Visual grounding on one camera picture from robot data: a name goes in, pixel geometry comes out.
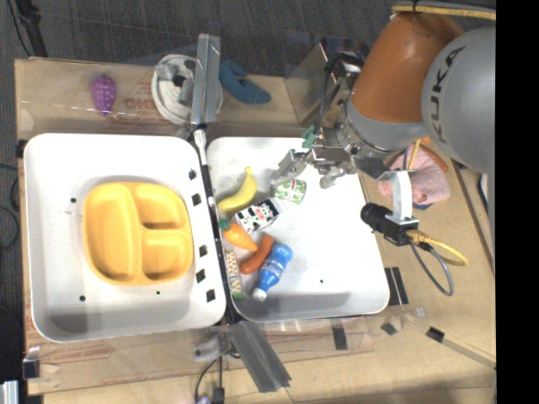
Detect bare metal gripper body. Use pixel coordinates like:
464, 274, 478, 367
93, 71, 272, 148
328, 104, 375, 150
309, 125, 387, 177

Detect green and white can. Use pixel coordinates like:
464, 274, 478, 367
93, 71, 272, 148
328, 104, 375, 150
275, 178, 307, 205

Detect yellow banana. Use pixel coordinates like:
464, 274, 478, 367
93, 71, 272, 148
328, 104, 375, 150
216, 166, 259, 215

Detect black and white carton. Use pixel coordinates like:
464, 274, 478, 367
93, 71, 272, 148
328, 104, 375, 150
235, 198, 283, 236

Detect white plastic tray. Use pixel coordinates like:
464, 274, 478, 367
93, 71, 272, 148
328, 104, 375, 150
205, 136, 391, 323
23, 132, 227, 344

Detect teal cloth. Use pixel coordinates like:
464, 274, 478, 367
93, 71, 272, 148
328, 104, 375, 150
218, 58, 273, 105

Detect orange carrot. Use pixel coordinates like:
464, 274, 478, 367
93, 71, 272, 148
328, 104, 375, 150
218, 218, 259, 253

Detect pink cloth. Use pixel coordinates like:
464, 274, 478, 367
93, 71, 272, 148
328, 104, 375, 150
376, 141, 451, 205

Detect red-brown sausage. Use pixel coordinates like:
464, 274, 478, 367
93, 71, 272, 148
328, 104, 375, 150
238, 233, 275, 276

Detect blue bottle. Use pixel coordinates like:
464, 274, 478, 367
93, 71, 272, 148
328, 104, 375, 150
251, 242, 294, 303

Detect orange dotted packet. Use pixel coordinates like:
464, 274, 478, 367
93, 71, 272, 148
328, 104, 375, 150
224, 250, 244, 299

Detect white round bowl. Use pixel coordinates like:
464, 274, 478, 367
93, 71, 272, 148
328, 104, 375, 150
151, 53, 225, 125

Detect yellow divided plate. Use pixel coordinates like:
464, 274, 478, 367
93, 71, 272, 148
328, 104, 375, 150
82, 181, 195, 287

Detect purple grapes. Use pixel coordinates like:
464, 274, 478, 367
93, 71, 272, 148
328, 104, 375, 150
89, 73, 118, 118

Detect brown cardboard board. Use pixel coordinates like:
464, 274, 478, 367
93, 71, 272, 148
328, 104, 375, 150
13, 56, 376, 396

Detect black cylinder on white bracket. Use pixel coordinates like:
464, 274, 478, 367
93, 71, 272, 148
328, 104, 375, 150
360, 170, 420, 247

